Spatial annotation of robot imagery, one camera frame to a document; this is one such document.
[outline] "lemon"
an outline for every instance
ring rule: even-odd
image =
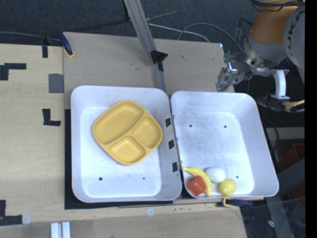
[[[233,179],[225,179],[220,184],[220,192],[225,196],[229,196],[236,191],[237,184]]]

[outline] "yellow banana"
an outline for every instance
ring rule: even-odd
[[[212,183],[211,183],[209,176],[205,173],[204,170],[202,170],[201,168],[198,168],[198,167],[191,167],[191,168],[183,167],[183,170],[187,171],[188,173],[190,173],[193,176],[200,176],[204,180],[204,183],[206,185],[205,193],[207,196],[210,196],[211,191],[212,191]]]

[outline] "wooden table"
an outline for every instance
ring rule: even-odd
[[[229,210],[210,201],[180,197],[171,205],[150,206],[153,216],[147,216],[148,206],[64,209],[64,110],[70,108],[72,89],[83,84],[155,87],[152,66],[146,64],[137,38],[65,35],[76,52],[73,59],[63,55],[62,47],[49,46],[44,58],[41,46],[0,45],[0,65],[27,65],[26,70],[10,69],[8,80],[0,80],[0,199],[6,200],[6,215],[30,216],[32,224],[44,226],[71,221],[72,235],[79,238],[89,231],[105,237],[105,222],[112,231],[106,237],[193,237],[195,232],[246,237],[239,208]],[[155,42],[159,51],[169,53],[163,62],[169,95],[177,90],[215,91],[224,65],[219,44]],[[53,74],[64,76],[64,93],[50,92]],[[43,125],[43,109],[50,109],[51,120],[61,121],[60,126]],[[32,237],[26,234],[36,228],[1,227],[0,236]]]

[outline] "white egg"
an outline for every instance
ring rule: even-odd
[[[207,168],[205,172],[214,183],[220,183],[226,178],[226,173],[222,168]]]

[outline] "black bracket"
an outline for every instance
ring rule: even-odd
[[[158,70],[159,71],[164,71],[163,70],[163,60],[168,56],[168,54],[159,52],[157,50],[151,51],[151,57],[153,63],[158,63]]]
[[[0,200],[0,226],[19,225],[22,224],[22,215],[6,216],[5,200]]]

